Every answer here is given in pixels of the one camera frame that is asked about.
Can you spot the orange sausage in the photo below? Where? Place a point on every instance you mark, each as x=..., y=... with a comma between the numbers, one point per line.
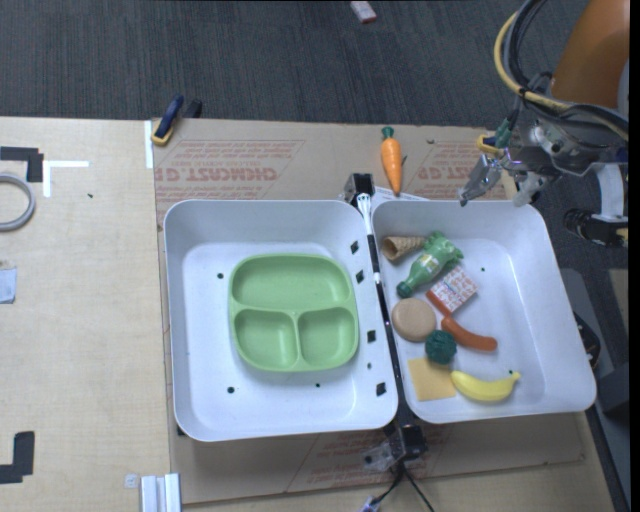
x=472, y=338

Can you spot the green bottle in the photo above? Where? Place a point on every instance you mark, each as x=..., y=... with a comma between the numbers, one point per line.
x=427, y=267

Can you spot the green divided plate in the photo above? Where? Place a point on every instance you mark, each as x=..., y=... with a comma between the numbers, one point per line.
x=290, y=280

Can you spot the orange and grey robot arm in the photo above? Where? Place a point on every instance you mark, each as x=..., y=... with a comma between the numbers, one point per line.
x=592, y=50

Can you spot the black cylinder on white bracket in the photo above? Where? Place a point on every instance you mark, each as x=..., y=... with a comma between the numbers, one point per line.
x=597, y=227

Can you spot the brown cardboard board red print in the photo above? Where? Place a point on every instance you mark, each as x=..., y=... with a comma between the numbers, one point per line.
x=240, y=165

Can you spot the tan ice cream cone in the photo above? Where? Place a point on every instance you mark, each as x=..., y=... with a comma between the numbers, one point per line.
x=400, y=246

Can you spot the white plastic tray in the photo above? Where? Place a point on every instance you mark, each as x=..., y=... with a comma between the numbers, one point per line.
x=205, y=310
x=535, y=320

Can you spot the yellow banana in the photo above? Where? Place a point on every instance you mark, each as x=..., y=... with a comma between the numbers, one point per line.
x=482, y=387

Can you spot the yellow cheese slice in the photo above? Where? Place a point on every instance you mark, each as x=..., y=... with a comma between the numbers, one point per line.
x=429, y=382

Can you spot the orange carrot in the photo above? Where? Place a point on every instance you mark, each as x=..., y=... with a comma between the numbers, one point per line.
x=392, y=162

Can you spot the small red and white box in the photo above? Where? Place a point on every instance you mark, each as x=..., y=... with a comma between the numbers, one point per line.
x=364, y=11

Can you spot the red and white packet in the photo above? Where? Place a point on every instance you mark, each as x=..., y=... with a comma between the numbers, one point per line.
x=454, y=289

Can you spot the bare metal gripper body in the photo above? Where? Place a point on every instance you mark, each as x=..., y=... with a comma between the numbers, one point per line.
x=555, y=145

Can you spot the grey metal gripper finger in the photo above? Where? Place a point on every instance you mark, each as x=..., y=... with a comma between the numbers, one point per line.
x=529, y=189
x=482, y=177

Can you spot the round tan biscuit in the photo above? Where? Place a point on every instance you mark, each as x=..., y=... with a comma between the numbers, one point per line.
x=413, y=320

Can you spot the green broccoli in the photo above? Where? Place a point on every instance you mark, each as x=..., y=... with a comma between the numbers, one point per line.
x=440, y=346

